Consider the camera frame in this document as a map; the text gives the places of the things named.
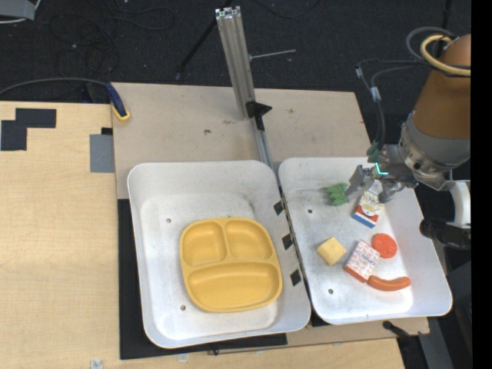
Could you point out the yellow divided plate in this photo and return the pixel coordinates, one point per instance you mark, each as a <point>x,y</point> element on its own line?
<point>230,283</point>

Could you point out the white red blue carton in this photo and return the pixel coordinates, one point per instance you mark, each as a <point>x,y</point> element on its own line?
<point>368,210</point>

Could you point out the orange sausage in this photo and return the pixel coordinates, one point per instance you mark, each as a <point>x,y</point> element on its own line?
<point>388,283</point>

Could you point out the orange round biscuit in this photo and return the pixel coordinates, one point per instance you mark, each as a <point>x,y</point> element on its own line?
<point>384,245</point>

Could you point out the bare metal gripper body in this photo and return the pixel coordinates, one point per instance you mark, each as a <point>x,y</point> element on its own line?
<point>417,167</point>

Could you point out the pale flat board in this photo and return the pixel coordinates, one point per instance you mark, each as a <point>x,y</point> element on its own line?
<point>192,129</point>

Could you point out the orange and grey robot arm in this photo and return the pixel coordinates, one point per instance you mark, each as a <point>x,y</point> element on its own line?
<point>446,102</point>

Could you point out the black cylinder on white bracket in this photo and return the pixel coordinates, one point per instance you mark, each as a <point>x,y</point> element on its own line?
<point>446,233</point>

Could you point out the red and white carton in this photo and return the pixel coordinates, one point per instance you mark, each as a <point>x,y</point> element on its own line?
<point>361,261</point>

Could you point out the green broccoli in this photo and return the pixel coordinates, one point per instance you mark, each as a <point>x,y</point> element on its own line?
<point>337,195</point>

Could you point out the yellow cheese block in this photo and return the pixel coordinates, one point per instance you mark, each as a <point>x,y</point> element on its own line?
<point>331,250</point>

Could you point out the white plastic tray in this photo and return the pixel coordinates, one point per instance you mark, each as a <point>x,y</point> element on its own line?
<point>161,244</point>
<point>346,302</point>

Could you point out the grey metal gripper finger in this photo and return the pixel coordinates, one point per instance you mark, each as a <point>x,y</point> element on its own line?
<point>388,192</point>
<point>357,181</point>

